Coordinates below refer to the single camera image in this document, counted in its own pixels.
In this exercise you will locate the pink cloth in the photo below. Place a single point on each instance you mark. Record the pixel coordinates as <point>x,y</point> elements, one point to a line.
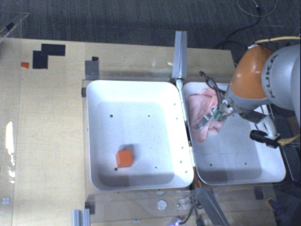
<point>200,102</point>

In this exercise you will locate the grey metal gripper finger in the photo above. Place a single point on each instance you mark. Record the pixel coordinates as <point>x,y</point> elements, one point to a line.
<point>207,118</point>
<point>201,125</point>

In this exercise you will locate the black cylinder on white bracket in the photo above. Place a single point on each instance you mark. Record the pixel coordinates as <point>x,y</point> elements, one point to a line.
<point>261,135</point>

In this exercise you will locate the pale wood board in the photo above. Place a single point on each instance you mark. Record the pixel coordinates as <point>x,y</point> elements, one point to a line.
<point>131,60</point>

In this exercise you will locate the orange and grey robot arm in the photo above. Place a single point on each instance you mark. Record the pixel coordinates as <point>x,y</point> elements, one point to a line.
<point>263,79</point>

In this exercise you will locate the white plastic tray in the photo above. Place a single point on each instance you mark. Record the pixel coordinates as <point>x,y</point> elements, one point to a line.
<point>235,154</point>
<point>141,135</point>

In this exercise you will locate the orange cube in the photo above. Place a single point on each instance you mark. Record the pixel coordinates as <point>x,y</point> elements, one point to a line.
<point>124,158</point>

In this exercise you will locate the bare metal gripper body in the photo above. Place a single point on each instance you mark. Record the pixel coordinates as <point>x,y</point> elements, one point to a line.
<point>223,109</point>

